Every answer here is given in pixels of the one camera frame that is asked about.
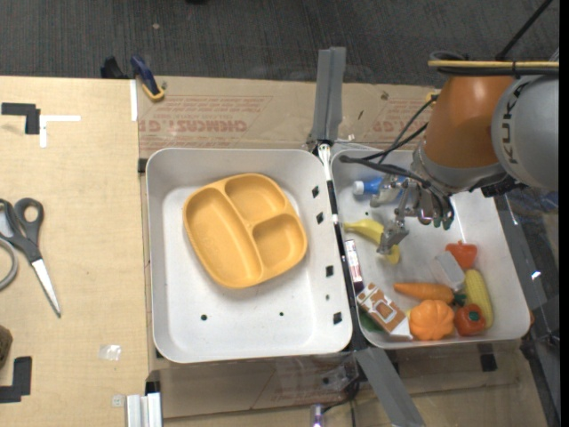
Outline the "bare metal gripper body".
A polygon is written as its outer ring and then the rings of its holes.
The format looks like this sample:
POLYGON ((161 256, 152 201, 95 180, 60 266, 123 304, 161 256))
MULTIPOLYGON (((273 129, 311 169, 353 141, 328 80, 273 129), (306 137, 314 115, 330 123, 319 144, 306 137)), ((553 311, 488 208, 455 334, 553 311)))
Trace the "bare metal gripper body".
POLYGON ((390 228, 403 230, 406 218, 416 218, 420 224, 432 224, 444 230, 449 230, 453 225, 453 203, 448 195, 435 187, 425 187, 416 180, 402 176, 391 176, 387 187, 395 193, 397 201, 390 228))

